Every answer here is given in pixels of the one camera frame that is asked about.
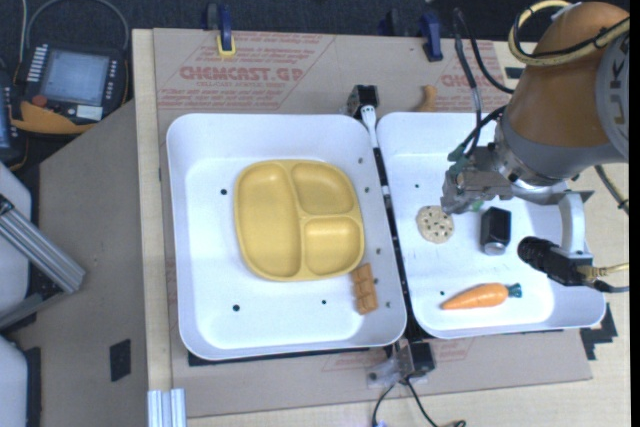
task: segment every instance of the digital display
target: digital display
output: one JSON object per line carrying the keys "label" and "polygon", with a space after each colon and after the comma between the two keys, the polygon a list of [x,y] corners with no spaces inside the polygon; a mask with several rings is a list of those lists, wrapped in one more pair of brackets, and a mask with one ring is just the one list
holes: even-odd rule
{"label": "digital display", "polygon": [[9,147],[9,118],[4,104],[4,93],[0,90],[0,148]]}
{"label": "digital display", "polygon": [[52,50],[41,94],[50,100],[100,106],[109,57]]}

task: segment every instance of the yellow plate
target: yellow plate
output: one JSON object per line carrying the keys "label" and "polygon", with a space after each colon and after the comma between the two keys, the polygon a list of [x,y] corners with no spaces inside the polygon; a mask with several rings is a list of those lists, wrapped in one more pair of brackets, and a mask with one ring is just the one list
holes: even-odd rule
{"label": "yellow plate", "polygon": [[301,281],[352,271],[364,254],[358,197],[347,175],[313,160],[245,168],[234,191],[242,257],[256,274]]}

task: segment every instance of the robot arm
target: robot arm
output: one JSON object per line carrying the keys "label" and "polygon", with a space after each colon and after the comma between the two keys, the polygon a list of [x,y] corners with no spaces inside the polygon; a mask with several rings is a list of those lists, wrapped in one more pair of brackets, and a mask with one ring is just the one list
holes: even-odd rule
{"label": "robot arm", "polygon": [[[534,53],[524,53],[517,29],[549,7],[562,9]],[[510,102],[493,116],[494,141],[450,157],[454,163],[445,173],[441,206],[462,214],[495,197],[557,204],[562,244],[529,238],[519,254],[556,281],[585,284],[584,275],[574,271],[590,265],[583,253],[582,203],[591,193],[567,191],[565,180],[591,166],[629,162],[629,14],[601,2],[543,1],[518,17],[509,43],[526,68]],[[558,258],[574,260],[558,260],[561,272],[555,264],[544,268]]]}

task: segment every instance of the toy carrot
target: toy carrot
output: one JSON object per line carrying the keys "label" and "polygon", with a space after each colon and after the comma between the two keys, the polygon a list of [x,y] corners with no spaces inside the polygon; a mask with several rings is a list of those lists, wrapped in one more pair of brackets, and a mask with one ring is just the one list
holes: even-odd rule
{"label": "toy carrot", "polygon": [[497,306],[507,297],[522,297],[519,283],[509,287],[502,283],[485,283],[465,290],[442,304],[443,310],[459,310],[464,308],[487,308]]}

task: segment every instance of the toy kitchen sink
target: toy kitchen sink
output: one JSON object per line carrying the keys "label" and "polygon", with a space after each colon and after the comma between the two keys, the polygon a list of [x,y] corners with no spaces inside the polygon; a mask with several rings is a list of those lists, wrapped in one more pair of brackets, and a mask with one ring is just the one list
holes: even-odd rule
{"label": "toy kitchen sink", "polygon": [[[474,123],[472,114],[382,117],[376,132],[387,191],[370,134],[352,117],[178,117],[167,156],[178,320],[188,350],[222,361],[385,347],[408,322],[444,339],[597,324],[605,313],[600,292],[563,287],[517,256],[526,236],[561,238],[557,206],[496,199],[454,215],[444,242],[421,234],[418,213],[439,206],[447,154]],[[492,127],[482,135],[489,141]],[[338,198],[335,207],[329,197]],[[251,206],[252,198],[262,206]],[[481,215],[491,206],[513,219],[502,255],[486,254],[479,242]],[[378,307],[361,314],[350,271],[365,264]],[[491,308],[442,309],[486,282],[518,283],[522,296]]]}

